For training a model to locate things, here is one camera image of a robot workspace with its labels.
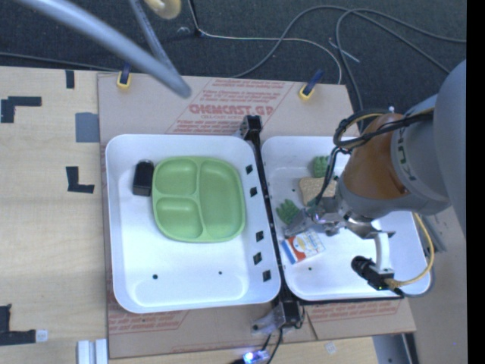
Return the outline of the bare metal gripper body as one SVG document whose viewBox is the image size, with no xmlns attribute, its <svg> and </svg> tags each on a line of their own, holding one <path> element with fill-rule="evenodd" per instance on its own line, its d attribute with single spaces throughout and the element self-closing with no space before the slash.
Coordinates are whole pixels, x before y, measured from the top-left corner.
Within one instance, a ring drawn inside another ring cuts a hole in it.
<svg viewBox="0 0 485 364">
<path fill-rule="evenodd" d="M 354 213 L 346 202 L 337 198 L 322 198 L 319 202 L 313 199 L 307 205 L 306 212 L 311 221 L 320 225 L 328 235 L 334 235 L 341 229 L 347 229 L 360 238 L 374 236 L 372 219 Z"/>
</svg>

